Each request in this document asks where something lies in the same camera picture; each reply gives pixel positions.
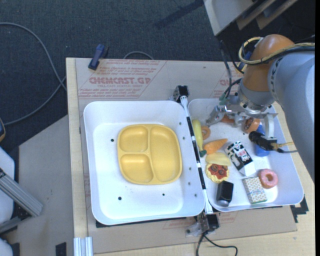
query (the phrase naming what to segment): blue object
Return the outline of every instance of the blue object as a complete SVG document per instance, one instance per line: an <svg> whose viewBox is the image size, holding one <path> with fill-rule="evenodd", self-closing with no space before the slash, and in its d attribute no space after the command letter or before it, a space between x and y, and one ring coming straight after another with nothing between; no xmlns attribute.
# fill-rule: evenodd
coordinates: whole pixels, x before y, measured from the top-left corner
<svg viewBox="0 0 320 256"><path fill-rule="evenodd" d="M97 70L97 67L99 65L99 59L103 55L105 51L105 46L103 44L99 44L95 49L95 54L93 56L93 59L90 61L90 64L88 66L91 70Z"/></svg>
<svg viewBox="0 0 320 256"><path fill-rule="evenodd" d="M264 131L263 126L261 124L259 125L258 129L256 129L256 131L258 133L265 135L265 131ZM265 157L265 156L269 155L269 153L270 153L269 151L262 149L257 144L255 145L255 154L258 157Z"/></svg>

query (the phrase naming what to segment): blue clip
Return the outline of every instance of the blue clip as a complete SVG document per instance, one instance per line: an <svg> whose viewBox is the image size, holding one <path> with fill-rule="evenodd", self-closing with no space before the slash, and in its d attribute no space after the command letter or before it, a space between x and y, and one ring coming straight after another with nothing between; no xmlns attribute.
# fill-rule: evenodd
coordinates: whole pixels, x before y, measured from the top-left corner
<svg viewBox="0 0 320 256"><path fill-rule="evenodd" d="M97 67L99 65L99 59L101 58L102 54L104 53L105 51L105 46L102 45L102 44L99 44L96 49L95 49L95 54L94 54L94 57L93 59L90 61L90 64L88 66L89 69L92 69L92 70L97 70Z"/></svg>

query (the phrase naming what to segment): black floor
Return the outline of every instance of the black floor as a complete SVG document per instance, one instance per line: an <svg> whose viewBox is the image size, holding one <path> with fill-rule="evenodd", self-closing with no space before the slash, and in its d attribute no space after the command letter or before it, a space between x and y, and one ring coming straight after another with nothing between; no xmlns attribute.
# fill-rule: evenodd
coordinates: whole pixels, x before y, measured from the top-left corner
<svg viewBox="0 0 320 256"><path fill-rule="evenodd" d="M240 31L234 22L214 36L202 0L0 0L0 118L6 128L0 147L10 152L68 112L61 87L39 111L16 121L59 85L39 39L61 79L67 57L92 58L98 44L109 46L110 59L141 51L156 60L222 61L223 40L231 61L251 37L281 34L314 42L315 6L315 0L299 0L262 30L253 21Z"/></svg>

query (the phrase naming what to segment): white tray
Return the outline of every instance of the white tray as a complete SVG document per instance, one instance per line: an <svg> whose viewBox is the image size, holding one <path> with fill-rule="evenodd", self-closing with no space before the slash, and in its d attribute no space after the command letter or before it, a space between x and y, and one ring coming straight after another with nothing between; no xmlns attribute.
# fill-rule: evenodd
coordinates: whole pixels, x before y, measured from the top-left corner
<svg viewBox="0 0 320 256"><path fill-rule="evenodd" d="M188 105L191 120L198 119L201 124L204 125L206 119L208 119L210 113L216 105L219 105L218 99L203 98L192 100ZM268 112L275 113L275 110L272 107L268 109ZM211 181L207 177L205 173L207 164L206 157L202 157L200 161L207 195L210 204L215 209L221 212L231 212L254 208L295 205L301 202L304 197L304 191L291 154L271 151L268 156L259 157L255 154L255 145L249 140L248 134L244 133L240 127L233 127L228 123L218 122L211 125L210 130L210 137L207 138L204 143L212 140L227 138L228 142L224 145L227 147L235 141L241 141L244 148L253 159L254 167L257 171L268 168L274 170L278 175L277 186L270 189L264 189L268 200L263 203L251 204L242 182L242 179L246 178L246 176L239 173L234 165L229 166L230 176L227 181L233 183L232 201L228 207L222 207L217 204L216 200L218 184ZM277 117L274 119L274 136L278 139L278 143L285 142L285 138ZM255 177L257 174L258 173L252 174L249 177Z"/></svg>
<svg viewBox="0 0 320 256"><path fill-rule="evenodd" d="M183 107L164 101L95 101L83 112L90 175L91 205L104 225L196 216L205 200ZM177 135L182 173L161 185L127 181L118 164L117 137L126 126L159 124Z"/></svg>

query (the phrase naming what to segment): wooden edge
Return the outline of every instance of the wooden edge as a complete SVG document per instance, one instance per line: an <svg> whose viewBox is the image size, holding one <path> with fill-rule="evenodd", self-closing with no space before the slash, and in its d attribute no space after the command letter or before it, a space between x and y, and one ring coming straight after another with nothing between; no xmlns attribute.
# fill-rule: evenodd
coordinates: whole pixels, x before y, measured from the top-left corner
<svg viewBox="0 0 320 256"><path fill-rule="evenodd" d="M88 236L88 222L75 58L66 58L66 77L70 137L73 231L75 238L85 238Z"/></svg>
<svg viewBox="0 0 320 256"><path fill-rule="evenodd" d="M239 30L242 30L250 22L252 22L260 13L262 13L266 8L268 8L276 0L267 0L260 4L256 9L254 9L247 17L242 18L241 16L236 20Z"/></svg>
<svg viewBox="0 0 320 256"><path fill-rule="evenodd" d="M287 0L282 5L280 5L276 11L269 17L265 17L263 13L258 15L255 19L258 23L259 28L262 30L265 28L269 23L271 23L275 18L277 18L280 14L282 14L286 9L292 6L298 0Z"/></svg>

